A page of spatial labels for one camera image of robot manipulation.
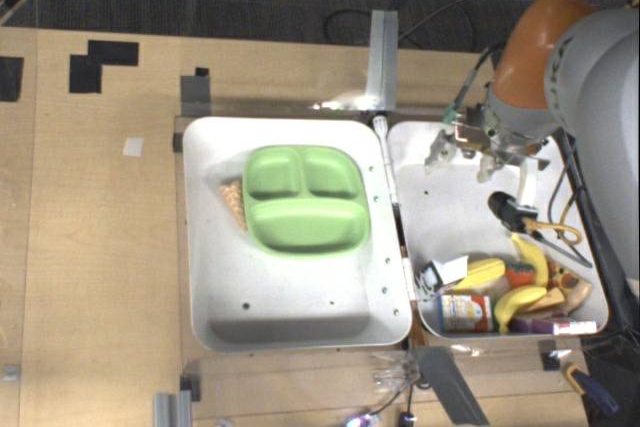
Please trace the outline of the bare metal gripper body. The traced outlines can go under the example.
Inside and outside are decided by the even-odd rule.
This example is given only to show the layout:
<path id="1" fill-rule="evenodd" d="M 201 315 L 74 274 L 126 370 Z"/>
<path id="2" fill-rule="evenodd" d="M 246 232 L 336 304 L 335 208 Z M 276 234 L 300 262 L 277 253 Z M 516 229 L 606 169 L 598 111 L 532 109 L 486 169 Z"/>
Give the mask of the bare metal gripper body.
<path id="1" fill-rule="evenodd" d="M 545 138 L 531 138 L 508 128 L 486 105 L 466 107 L 457 113 L 454 138 L 462 149 L 492 157 L 498 164 L 520 164 L 536 157 L 546 145 Z"/>

